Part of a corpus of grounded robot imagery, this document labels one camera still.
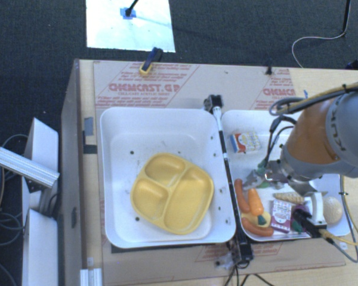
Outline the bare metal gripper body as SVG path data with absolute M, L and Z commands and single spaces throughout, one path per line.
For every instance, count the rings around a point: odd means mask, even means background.
M 293 182 L 291 175 L 286 173 L 280 160 L 270 160 L 265 167 L 265 180 L 271 185 L 271 181 L 282 181 L 290 184 Z

